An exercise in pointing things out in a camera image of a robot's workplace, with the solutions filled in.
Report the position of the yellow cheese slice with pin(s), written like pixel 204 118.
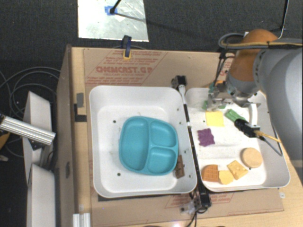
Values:
pixel 215 119

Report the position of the white plastic tray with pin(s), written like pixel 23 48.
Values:
pixel 106 131
pixel 227 148

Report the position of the yellow cheese wedge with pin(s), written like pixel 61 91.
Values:
pixel 237 170

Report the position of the small yellow toy food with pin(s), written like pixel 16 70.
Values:
pixel 226 177

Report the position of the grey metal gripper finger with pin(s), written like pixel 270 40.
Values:
pixel 222 102
pixel 210 103

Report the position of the green ribbed toy vegetable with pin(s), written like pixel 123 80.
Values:
pixel 232 115

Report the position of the tan round biscuit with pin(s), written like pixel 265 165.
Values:
pixel 252 158

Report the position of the small green toy food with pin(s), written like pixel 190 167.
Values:
pixel 204 104

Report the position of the thin black and white rod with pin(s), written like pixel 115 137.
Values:
pixel 189 126

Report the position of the brown cardboard board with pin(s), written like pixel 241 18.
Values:
pixel 123 67

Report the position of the blue divided plate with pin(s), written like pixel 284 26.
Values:
pixel 142 145

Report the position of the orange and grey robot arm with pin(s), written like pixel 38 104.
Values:
pixel 272 74

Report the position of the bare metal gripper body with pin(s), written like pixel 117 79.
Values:
pixel 225 92

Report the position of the orange waffle piece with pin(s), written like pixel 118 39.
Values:
pixel 210 172

